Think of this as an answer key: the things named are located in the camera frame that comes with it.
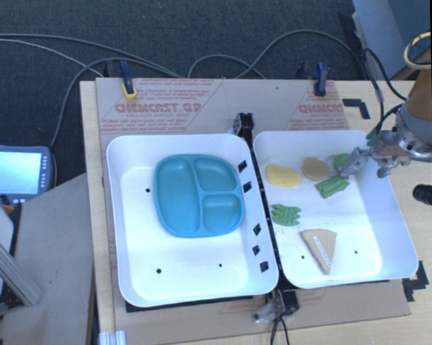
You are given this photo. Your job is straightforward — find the green toy pea pods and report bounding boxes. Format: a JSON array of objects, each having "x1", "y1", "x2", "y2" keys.
[{"x1": 269, "y1": 202, "x2": 303, "y2": 228}]

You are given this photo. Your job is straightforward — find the black cylinder on white bracket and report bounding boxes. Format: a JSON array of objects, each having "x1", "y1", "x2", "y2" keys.
[{"x1": 411, "y1": 182, "x2": 432, "y2": 207}]

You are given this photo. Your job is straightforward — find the tan round biscuit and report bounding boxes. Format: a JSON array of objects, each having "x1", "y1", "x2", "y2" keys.
[{"x1": 300, "y1": 156, "x2": 332, "y2": 182}]

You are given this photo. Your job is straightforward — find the thin black and white rod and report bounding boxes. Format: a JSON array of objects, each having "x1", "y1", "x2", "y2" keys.
[{"x1": 247, "y1": 130, "x2": 286, "y2": 296}]

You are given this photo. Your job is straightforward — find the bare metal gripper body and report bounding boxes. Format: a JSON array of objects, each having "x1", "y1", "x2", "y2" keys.
[{"x1": 366, "y1": 115, "x2": 432, "y2": 168}]

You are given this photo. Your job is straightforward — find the green toy asparagus bundle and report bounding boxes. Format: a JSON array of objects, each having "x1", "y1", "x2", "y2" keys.
[{"x1": 314, "y1": 173, "x2": 351, "y2": 200}]

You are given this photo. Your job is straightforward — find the yellow toy taco shell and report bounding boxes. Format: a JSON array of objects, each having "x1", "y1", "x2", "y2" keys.
[{"x1": 265, "y1": 163, "x2": 303, "y2": 190}]

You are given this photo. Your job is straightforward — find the black block with thin wires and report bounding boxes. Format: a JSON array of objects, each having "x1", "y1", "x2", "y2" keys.
[
  {"x1": 275, "y1": 288, "x2": 300, "y2": 315},
  {"x1": 234, "y1": 111, "x2": 255, "y2": 139}
]

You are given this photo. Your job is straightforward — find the white plastic tray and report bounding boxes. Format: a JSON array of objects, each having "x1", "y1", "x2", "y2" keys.
[
  {"x1": 252, "y1": 125, "x2": 420, "y2": 292},
  {"x1": 105, "y1": 129, "x2": 281, "y2": 309}
]

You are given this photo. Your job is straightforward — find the blue divided plate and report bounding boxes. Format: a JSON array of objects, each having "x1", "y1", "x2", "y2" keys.
[{"x1": 152, "y1": 152, "x2": 247, "y2": 240}]

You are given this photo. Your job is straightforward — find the green round toy vegetable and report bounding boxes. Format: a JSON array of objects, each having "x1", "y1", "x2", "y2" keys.
[{"x1": 332, "y1": 152, "x2": 352, "y2": 174}]

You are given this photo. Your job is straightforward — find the brown cardboard board red print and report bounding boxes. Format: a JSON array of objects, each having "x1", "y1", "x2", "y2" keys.
[{"x1": 95, "y1": 66, "x2": 413, "y2": 345}]

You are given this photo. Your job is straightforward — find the tan triangular toy sandwich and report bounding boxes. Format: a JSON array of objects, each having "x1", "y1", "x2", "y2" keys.
[{"x1": 298, "y1": 227, "x2": 339, "y2": 277}]

